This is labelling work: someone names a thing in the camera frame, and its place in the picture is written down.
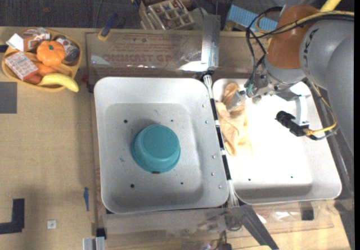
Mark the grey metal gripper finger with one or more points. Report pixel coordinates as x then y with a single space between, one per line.
256 99
238 97

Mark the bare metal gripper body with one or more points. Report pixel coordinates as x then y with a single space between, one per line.
265 86

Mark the yellow cloth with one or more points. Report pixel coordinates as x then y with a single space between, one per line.
229 125

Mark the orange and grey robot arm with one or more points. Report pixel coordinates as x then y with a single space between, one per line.
323 55

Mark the white plastic tray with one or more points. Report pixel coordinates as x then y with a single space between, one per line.
278 164
157 91

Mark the teal bowl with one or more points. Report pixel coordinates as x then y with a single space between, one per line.
156 147

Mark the small red and white can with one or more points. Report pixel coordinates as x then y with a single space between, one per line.
69 48

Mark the yellow banana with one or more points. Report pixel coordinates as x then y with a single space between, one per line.
60 79

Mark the orange pumpkin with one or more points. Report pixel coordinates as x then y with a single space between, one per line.
50 52

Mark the orange carrot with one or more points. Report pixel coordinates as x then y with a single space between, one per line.
43 70

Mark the white and orange carton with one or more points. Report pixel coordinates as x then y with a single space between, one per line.
26 39

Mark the red and white carton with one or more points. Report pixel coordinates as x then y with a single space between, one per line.
20 64

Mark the black cylinder on white bracket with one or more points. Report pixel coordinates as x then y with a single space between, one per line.
292 123

